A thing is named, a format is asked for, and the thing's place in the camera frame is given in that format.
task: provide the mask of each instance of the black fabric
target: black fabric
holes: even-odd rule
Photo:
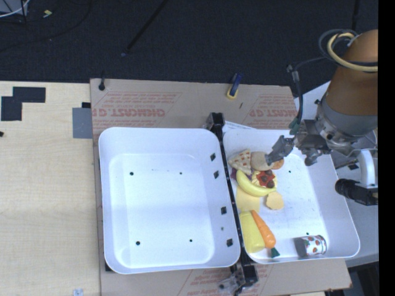
[[[0,17],[0,80],[88,83],[104,72],[227,83],[242,73],[242,83],[297,93],[286,67],[320,57],[322,33],[378,28],[378,0],[168,0],[122,56],[163,1],[31,0],[25,18]],[[325,60],[303,65],[302,93],[335,70]]]

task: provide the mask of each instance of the yellow banana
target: yellow banana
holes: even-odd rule
[[[247,192],[249,195],[256,197],[266,196],[267,194],[274,192],[277,189],[276,187],[269,189],[267,187],[256,186],[252,184],[246,174],[241,170],[236,171],[236,180],[239,186],[245,192]]]

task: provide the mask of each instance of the empty white tray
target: empty white tray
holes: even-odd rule
[[[104,255],[117,273],[226,267],[240,256],[220,144],[206,129],[99,137]]]
[[[228,158],[248,148],[251,152],[269,153],[281,135],[290,137],[288,130],[231,129],[225,133],[223,145]],[[251,253],[249,256],[257,263],[349,258],[359,251],[359,237],[346,198],[335,191],[338,177],[330,155],[320,156],[312,166],[305,166],[304,159],[305,155],[295,147],[285,157],[283,167],[273,171],[285,206],[271,210],[261,198],[259,215],[274,233],[280,256],[271,258],[269,249]],[[232,185],[236,195],[237,182],[233,179]],[[294,238],[308,234],[326,239],[325,254],[308,258],[297,254]]]

